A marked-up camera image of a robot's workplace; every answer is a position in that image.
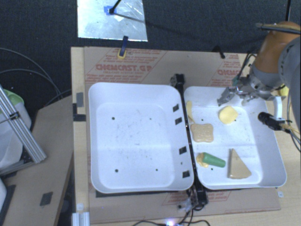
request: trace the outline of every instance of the toy bread slice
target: toy bread slice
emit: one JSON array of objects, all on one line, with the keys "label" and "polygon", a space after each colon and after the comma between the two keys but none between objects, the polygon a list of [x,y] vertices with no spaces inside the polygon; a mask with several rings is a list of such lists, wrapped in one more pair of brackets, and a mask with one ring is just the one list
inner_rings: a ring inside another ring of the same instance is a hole
[{"label": "toy bread slice", "polygon": [[190,128],[195,142],[213,141],[213,126],[211,124],[192,124]]},{"label": "toy bread slice", "polygon": [[232,179],[243,179],[251,176],[250,170],[246,167],[244,162],[240,159],[237,152],[232,149],[230,156],[230,172],[229,177]]}]

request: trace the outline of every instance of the blue tape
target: blue tape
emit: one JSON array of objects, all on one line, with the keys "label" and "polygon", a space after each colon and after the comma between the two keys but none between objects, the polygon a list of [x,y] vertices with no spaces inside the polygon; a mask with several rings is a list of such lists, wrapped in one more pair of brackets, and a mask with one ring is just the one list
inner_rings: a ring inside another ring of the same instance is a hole
[{"label": "blue tape", "polygon": [[104,12],[106,13],[106,15],[114,15],[114,14],[111,14],[111,13],[109,13],[109,10],[112,8],[113,6],[104,6],[103,7],[103,10],[104,10]]}]

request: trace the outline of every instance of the green container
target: green container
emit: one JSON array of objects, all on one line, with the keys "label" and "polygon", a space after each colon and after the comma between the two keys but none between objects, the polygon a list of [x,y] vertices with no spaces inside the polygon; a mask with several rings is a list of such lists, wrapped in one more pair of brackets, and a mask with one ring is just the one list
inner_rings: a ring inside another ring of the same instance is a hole
[{"label": "green container", "polygon": [[224,161],[223,159],[220,159],[216,156],[212,156],[209,153],[203,153],[203,155],[204,155],[203,162],[205,162],[209,165],[217,166],[220,168],[223,168],[226,166],[226,161]]},{"label": "green container", "polygon": [[13,105],[15,106],[16,104],[22,102],[24,104],[24,100],[17,94],[4,89],[5,94],[7,95],[7,97],[9,98],[9,100],[11,101],[11,103],[13,103]]}]

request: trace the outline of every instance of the black clip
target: black clip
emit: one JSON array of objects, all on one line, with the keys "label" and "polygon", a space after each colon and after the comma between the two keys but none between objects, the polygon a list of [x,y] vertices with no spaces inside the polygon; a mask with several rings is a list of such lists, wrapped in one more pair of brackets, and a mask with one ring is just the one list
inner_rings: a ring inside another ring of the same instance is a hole
[{"label": "black clip", "polygon": [[8,120],[18,119],[19,117],[20,117],[19,112],[15,112],[15,113],[9,115],[9,118],[7,118],[6,120],[0,121],[0,124],[6,122]]},{"label": "black clip", "polygon": [[220,46],[216,45],[211,52],[219,52],[221,55],[221,58],[224,59],[226,56],[224,55],[224,53],[222,52],[222,49]]},{"label": "black clip", "polygon": [[126,47],[127,47],[128,37],[123,36],[121,49],[118,51],[118,58],[124,59],[126,57]]}]

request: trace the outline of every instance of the tan cardboard board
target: tan cardboard board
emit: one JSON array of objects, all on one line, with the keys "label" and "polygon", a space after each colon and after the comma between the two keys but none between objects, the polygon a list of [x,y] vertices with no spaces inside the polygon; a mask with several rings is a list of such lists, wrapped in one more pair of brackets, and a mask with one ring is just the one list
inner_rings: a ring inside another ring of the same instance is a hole
[{"label": "tan cardboard board", "polygon": [[[85,92],[96,82],[168,84],[175,73],[185,74],[185,87],[230,86],[245,55],[219,53],[127,49],[125,59],[118,59],[118,48],[85,48]],[[183,217],[179,203],[187,199],[185,191],[161,194],[96,197],[90,179],[90,132],[88,96],[87,148],[89,211],[92,224],[142,219]],[[225,190],[207,193],[209,203],[195,215],[216,215],[279,210],[274,188]]]}]

